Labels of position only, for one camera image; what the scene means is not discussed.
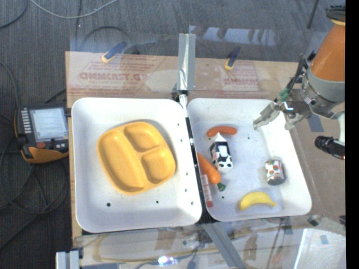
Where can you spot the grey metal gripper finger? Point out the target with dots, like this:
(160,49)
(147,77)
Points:
(266,117)
(291,121)

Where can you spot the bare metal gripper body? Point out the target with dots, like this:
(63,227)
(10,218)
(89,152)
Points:
(314,102)

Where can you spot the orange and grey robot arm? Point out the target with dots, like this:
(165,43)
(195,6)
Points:
(331,55)

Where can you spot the white plastic tray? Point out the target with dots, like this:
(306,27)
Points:
(92,183)
(252,161)

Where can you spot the orange sausage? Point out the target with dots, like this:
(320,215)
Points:
(221,130)

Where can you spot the small can with tomato print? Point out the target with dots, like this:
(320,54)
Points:
(275,172)

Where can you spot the cow print milk carton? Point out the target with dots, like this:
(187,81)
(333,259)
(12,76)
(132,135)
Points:
(221,155)

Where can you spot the orange carrot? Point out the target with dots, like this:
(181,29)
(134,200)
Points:
(209,168)

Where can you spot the yellow banana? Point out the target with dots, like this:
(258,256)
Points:
(256,199)

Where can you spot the red and white packet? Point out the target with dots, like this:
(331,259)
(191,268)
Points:
(207,190)

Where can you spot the yellow divided plate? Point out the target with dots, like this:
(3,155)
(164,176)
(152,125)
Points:
(131,158)

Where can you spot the brown cardboard board red print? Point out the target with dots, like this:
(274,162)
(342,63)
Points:
(112,77)

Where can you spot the black cylinder on white bracket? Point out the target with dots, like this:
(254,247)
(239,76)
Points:
(328,145)

